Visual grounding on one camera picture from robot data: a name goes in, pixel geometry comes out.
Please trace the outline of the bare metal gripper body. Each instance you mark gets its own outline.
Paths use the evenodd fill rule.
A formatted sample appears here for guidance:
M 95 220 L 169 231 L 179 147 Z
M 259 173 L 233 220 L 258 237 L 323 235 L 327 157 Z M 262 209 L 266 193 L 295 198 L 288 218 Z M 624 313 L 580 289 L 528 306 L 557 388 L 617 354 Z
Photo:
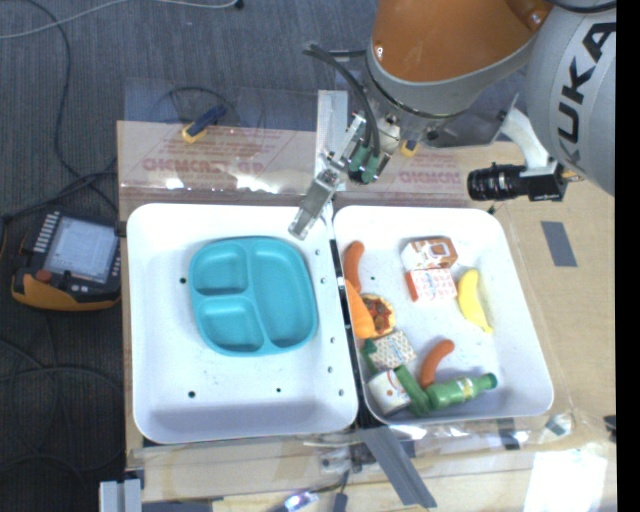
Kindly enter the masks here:
M 395 116 L 378 117 L 367 133 L 367 121 L 358 113 L 325 154 L 328 164 L 339 171 L 382 171 L 399 145 L 400 127 Z

